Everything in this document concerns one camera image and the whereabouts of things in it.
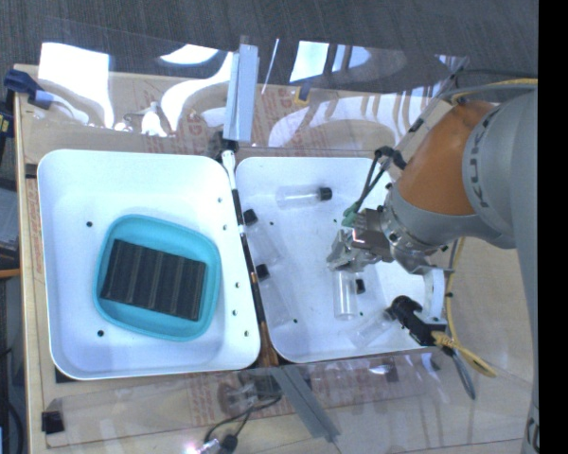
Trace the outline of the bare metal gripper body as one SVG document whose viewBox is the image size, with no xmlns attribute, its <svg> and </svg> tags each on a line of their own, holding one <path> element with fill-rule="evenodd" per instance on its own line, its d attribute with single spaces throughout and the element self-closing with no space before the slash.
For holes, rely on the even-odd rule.
<svg viewBox="0 0 568 454">
<path fill-rule="evenodd" d="M 444 246 L 444 216 L 410 207 L 364 209 L 356 218 L 352 246 L 407 272 L 424 274 L 429 257 Z"/>
</svg>

